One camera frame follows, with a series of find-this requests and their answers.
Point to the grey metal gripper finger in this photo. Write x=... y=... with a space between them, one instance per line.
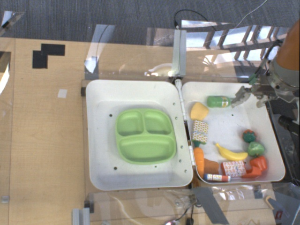
x=241 y=95
x=262 y=101

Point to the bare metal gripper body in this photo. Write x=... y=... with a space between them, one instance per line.
x=267 y=88

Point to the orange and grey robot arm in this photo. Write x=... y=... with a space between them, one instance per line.
x=287 y=53

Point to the green bottle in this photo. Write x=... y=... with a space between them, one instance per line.
x=216 y=101

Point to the white plastic tray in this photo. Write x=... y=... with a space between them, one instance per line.
x=103 y=137
x=227 y=128

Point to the red and green toy tomato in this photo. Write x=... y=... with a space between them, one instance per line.
x=249 y=136

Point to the yellow toy bread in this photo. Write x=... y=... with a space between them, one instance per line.
x=199 y=111

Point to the green toy pepper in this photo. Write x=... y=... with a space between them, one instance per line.
x=256 y=149

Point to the yellow print carton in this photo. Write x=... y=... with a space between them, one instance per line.
x=200 y=131

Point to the yellow banana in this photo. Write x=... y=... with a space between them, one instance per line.
x=232 y=155

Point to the orange toy pepper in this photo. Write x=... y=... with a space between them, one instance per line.
x=259 y=164

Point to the orange print carton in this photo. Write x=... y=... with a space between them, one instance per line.
x=233 y=168

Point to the orange carrot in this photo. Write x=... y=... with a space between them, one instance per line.
x=199 y=159

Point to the brown toy sausage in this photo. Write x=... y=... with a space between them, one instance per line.
x=211 y=166

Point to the blue white red tube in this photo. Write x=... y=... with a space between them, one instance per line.
x=216 y=177

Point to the green divided plate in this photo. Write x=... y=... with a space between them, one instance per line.
x=145 y=146

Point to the black cylinder on white bracket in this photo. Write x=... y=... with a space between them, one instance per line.
x=287 y=122

